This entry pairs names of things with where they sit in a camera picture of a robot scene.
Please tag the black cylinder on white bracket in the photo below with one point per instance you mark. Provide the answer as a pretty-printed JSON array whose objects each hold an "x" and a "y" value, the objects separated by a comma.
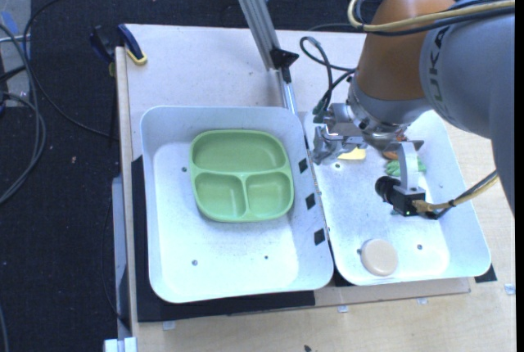
[{"x": 403, "y": 195}]

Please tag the green toy broccoli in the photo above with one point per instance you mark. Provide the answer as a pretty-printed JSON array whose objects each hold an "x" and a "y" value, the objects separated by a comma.
[{"x": 394, "y": 168}]

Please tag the yellow toy food piece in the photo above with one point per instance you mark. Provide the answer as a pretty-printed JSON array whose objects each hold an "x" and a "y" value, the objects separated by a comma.
[{"x": 355, "y": 154}]

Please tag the thin black and white rod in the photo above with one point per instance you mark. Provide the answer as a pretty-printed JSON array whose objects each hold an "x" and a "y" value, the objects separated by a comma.
[{"x": 318, "y": 195}]

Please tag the white plastic tray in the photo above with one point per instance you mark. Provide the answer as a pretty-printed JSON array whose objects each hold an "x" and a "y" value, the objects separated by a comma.
[
  {"x": 434, "y": 244},
  {"x": 229, "y": 256}
]

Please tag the pale flat board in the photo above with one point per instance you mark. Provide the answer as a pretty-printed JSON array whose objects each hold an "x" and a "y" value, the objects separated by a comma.
[{"x": 204, "y": 68}]

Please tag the green divided plate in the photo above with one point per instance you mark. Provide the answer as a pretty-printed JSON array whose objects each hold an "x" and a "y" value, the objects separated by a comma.
[{"x": 241, "y": 174}]

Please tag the beige round biscuit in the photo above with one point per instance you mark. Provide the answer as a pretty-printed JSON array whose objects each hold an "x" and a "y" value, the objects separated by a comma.
[{"x": 379, "y": 258}]

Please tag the orange toy food piece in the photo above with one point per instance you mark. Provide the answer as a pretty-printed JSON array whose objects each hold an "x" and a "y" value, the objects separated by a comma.
[{"x": 390, "y": 155}]

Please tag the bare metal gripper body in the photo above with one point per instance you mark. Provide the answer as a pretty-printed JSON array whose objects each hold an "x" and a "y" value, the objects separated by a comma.
[{"x": 348, "y": 123}]

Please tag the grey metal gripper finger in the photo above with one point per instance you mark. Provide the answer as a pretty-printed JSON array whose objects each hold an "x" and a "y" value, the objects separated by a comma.
[
  {"x": 320, "y": 147},
  {"x": 346, "y": 143}
]

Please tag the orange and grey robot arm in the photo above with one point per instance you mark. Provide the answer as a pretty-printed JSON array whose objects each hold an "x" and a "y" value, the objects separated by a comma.
[{"x": 446, "y": 68}]

